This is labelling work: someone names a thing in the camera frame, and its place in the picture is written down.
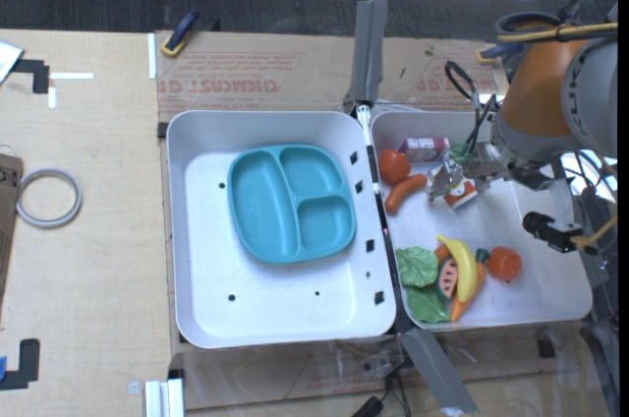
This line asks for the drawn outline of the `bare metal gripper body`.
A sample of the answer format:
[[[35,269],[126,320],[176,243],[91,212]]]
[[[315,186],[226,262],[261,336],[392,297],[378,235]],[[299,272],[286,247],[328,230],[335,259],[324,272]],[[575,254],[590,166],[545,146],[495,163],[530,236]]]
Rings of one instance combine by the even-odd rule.
[[[549,189],[556,179],[543,172],[546,163],[530,161],[521,154],[491,142],[476,143],[465,155],[464,174],[482,191],[497,180],[513,181],[532,191]]]

